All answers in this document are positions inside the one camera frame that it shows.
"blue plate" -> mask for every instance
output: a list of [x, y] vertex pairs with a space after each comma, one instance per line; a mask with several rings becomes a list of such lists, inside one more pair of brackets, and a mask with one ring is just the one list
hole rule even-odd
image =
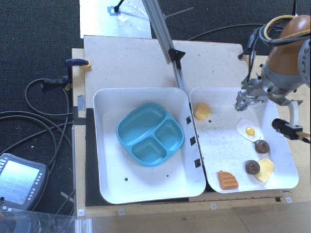
[[141, 164], [157, 166], [171, 157], [184, 142], [184, 132], [163, 107], [144, 104], [117, 125], [117, 137]]

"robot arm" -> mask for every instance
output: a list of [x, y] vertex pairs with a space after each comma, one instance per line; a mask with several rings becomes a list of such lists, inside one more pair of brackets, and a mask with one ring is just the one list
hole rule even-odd
[[[280, 20], [290, 18], [278, 39], [268, 35], [269, 27]], [[259, 30], [259, 37], [264, 43], [272, 45], [266, 63], [257, 79], [247, 80], [237, 96], [235, 108], [243, 111], [248, 106], [268, 99], [280, 106], [288, 106], [290, 122], [276, 119], [272, 123], [274, 129], [287, 138], [310, 142], [302, 133], [299, 125], [299, 105], [301, 100], [287, 100], [286, 96], [296, 91], [302, 84], [310, 87], [310, 16], [276, 17]]]

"white tray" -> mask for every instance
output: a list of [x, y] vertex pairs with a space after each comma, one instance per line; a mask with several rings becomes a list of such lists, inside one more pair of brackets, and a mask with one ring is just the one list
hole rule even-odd
[[[99, 183], [102, 197], [113, 204], [194, 197], [206, 186], [187, 95], [177, 88], [103, 89], [94, 96]], [[123, 148], [116, 135], [118, 122], [144, 103], [154, 102], [179, 123], [185, 141], [169, 159], [155, 167], [143, 166]]]
[[[208, 104], [211, 115], [203, 121], [195, 119], [199, 144], [204, 159], [209, 185], [217, 192], [232, 193], [242, 191], [293, 188], [298, 184], [298, 173], [286, 138], [271, 126], [278, 118], [276, 106], [272, 102], [259, 103], [243, 112], [234, 109], [239, 88], [197, 88], [191, 92], [193, 109], [200, 102]], [[264, 140], [270, 145], [270, 152], [258, 154], [254, 144], [243, 138], [236, 130], [240, 118], [246, 118], [259, 127]], [[254, 175], [245, 172], [245, 162], [268, 158], [274, 163], [270, 179], [263, 183]], [[239, 188], [222, 190], [217, 172], [233, 174]]]

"wooden table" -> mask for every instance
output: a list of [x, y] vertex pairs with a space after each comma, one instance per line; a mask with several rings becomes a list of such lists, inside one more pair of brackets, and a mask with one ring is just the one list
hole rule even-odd
[[[111, 46], [111, 48], [117, 48], [120, 46], [120, 42], [116, 40], [116, 44]], [[189, 56], [188, 59], [182, 60], [183, 73], [185, 77], [186, 89], [187, 92], [192, 89], [192, 87], [187, 86], [187, 80], [191, 75], [191, 69], [187, 68], [190, 63], [198, 64], [198, 60], [205, 56], [205, 63], [207, 64], [207, 70], [210, 70], [210, 75], [216, 73], [218, 75], [216, 78], [213, 78], [213, 81], [209, 83], [210, 86], [223, 86], [224, 82], [221, 82], [219, 79], [221, 72], [226, 76], [230, 75], [226, 71], [228, 66], [230, 70], [233, 70], [231, 73], [231, 81], [225, 83], [228, 87], [234, 86], [237, 80], [240, 82], [247, 72], [246, 60], [237, 60], [237, 55], [242, 51], [240, 45], [237, 44], [224, 44], [224, 43], [202, 43], [202, 42], [183, 42], [183, 41], [174, 41], [175, 47], [178, 50], [185, 50], [186, 56]], [[152, 42], [152, 49], [156, 49], [155, 52], [158, 53], [157, 65], [160, 63], [165, 63], [163, 55], [159, 45]], [[84, 49], [73, 49], [72, 50], [73, 58], [85, 58]], [[264, 63], [266, 56], [257, 56], [254, 64], [253, 74], [260, 73], [259, 65]], [[78, 96], [85, 96], [86, 94], [86, 72], [92, 70], [84, 70], [79, 67], [73, 67], [72, 77], [73, 77], [73, 106], [78, 105]], [[173, 70], [168, 70], [168, 75], [173, 79]], [[161, 84], [161, 86], [171, 86], [172, 79], [168, 79], [167, 82]], [[99, 90], [101, 87], [96, 86], [96, 82], [92, 84], [92, 89]], [[300, 124], [304, 127], [305, 132], [310, 132], [310, 89], [303, 85], [295, 94], [290, 94], [288, 96], [290, 99], [303, 100], [304, 102], [300, 105]], [[90, 102], [86, 98], [86, 107], [90, 106]], [[280, 118], [289, 120], [289, 111], [287, 107], [277, 106], [277, 110]], [[86, 117], [85, 110], [79, 110], [78, 116], [81, 118]], [[288, 209], [289, 204], [287, 202], [292, 201], [291, 208], [297, 213], [300, 210], [304, 213], [301, 216], [310, 215], [310, 205], [311, 202], [311, 179], [310, 179], [310, 145], [303, 143], [301, 141], [290, 141], [288, 144], [293, 155], [294, 162], [299, 174], [299, 183], [298, 186], [291, 189], [290, 191], [282, 190], [268, 190], [268, 191], [253, 191], [253, 192], [243, 192], [243, 193], [234, 193], [234, 194], [218, 194], [218, 193], [204, 193], [198, 197], [190, 198], [189, 202], [181, 203], [154, 203], [154, 204], [123, 204], [123, 205], [112, 205], [112, 206], [85, 206], [85, 156], [86, 156], [86, 126], [85, 125], [75, 125], [74, 126], [74, 177], [75, 177], [75, 186], [76, 186], [76, 214], [81, 218], [95, 218], [95, 217], [105, 217], [101, 220], [95, 220], [96, 225], [93, 224], [94, 229], [102, 229], [100, 227], [101, 223], [107, 226], [107, 232], [124, 232], [127, 229], [127, 232], [137, 232], [135, 231], [135, 223], [133, 220], [139, 221], [140, 223], [144, 221], [144, 230], [142, 232], [158, 232], [163, 231], [163, 225], [168, 222], [176, 224], [177, 228], [184, 229], [184, 232], [191, 232], [191, 228], [185, 227], [185, 222], [189, 222], [191, 219], [192, 224], [201, 224], [201, 227], [198, 227], [198, 232], [205, 232], [204, 229], [207, 227], [207, 222], [221, 222], [223, 220], [228, 222], [228, 228], [232, 226], [233, 229], [240, 232], [244, 232], [243, 229], [250, 229], [252, 227], [251, 220], [248, 218], [248, 213], [246, 211], [252, 212], [257, 211], [259, 216], [267, 216], [269, 210], [276, 211], [276, 218], [284, 217], [280, 212], [283, 208]], [[246, 227], [245, 222], [250, 222], [250, 226]], [[148, 227], [149, 223], [157, 225], [154, 229]], [[297, 226], [302, 228], [302, 224], [297, 222]], [[216, 226], [213, 229], [218, 229], [219, 231], [226, 232], [224, 226], [222, 228], [217, 228]]]

